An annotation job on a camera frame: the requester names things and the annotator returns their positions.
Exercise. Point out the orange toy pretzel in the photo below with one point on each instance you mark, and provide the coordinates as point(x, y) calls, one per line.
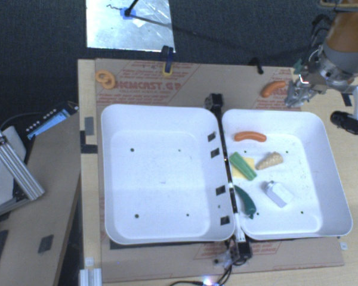
point(106, 79)

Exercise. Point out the green ridged toy vegetable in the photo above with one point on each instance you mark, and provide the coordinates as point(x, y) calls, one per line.
point(242, 165)

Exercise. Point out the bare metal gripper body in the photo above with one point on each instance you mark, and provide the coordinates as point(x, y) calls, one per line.
point(328, 77)

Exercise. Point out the thin black and white rod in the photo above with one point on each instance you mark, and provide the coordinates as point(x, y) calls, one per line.
point(226, 156)

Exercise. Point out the white bottle with grey cap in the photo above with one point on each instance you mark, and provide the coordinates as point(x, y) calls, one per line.
point(279, 194)

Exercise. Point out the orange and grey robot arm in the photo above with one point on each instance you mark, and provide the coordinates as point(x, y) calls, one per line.
point(347, 31)

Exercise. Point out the orange toy sausage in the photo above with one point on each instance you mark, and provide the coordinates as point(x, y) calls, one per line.
point(250, 136)
point(273, 88)

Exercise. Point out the white plastic tray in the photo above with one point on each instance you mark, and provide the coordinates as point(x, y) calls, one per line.
point(298, 216)
point(161, 177)

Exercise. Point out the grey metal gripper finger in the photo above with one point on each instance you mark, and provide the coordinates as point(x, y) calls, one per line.
point(305, 95)
point(291, 96)

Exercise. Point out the dark green toy pepper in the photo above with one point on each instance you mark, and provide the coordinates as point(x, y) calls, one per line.
point(246, 202)

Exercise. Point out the black cylinder on white bracket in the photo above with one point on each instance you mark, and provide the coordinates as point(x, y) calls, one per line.
point(349, 121)

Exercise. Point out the brown cardboard board red print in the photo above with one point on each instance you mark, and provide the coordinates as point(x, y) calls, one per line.
point(155, 82)

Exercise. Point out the yellow toy cheese slice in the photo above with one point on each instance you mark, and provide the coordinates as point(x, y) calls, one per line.
point(249, 162)

